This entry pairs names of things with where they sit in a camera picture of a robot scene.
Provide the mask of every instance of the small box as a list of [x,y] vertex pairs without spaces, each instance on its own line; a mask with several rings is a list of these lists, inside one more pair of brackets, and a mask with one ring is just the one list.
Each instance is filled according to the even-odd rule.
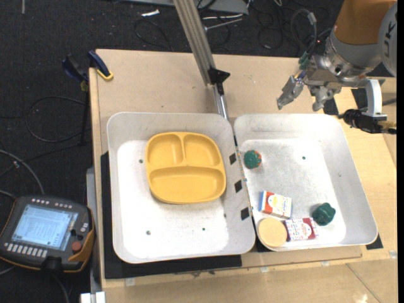
[[318,237],[313,218],[291,219],[284,222],[288,232],[288,241],[308,240]]
[[292,215],[292,198],[263,191],[259,210],[274,217],[289,219]]

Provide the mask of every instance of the green object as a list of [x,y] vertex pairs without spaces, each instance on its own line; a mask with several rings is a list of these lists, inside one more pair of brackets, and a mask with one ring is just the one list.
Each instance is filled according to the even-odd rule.
[[312,214],[312,217],[318,225],[327,225],[333,221],[335,209],[327,202],[319,205]]
[[261,154],[256,150],[249,150],[244,155],[244,164],[248,169],[256,169],[262,161]]

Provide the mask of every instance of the round wooden disc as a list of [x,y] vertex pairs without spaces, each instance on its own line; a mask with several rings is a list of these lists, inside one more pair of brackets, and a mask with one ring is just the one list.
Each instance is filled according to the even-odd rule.
[[260,221],[258,234],[264,245],[268,247],[280,247],[287,239],[286,227],[275,218],[265,218]]

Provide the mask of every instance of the red button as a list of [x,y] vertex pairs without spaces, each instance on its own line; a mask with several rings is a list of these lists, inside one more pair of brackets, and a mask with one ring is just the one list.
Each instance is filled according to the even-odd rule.
[[73,250],[74,254],[77,254],[79,251],[81,251],[81,248],[83,248],[83,246],[81,245],[80,241],[74,241],[71,244],[71,250]]

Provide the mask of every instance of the black bracket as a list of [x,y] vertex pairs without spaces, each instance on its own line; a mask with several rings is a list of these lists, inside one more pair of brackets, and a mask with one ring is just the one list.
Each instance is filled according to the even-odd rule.
[[225,90],[223,89],[223,82],[230,76],[230,73],[220,71],[216,68],[210,68],[208,70],[209,79],[213,84],[216,84],[217,91],[220,95],[225,94]]

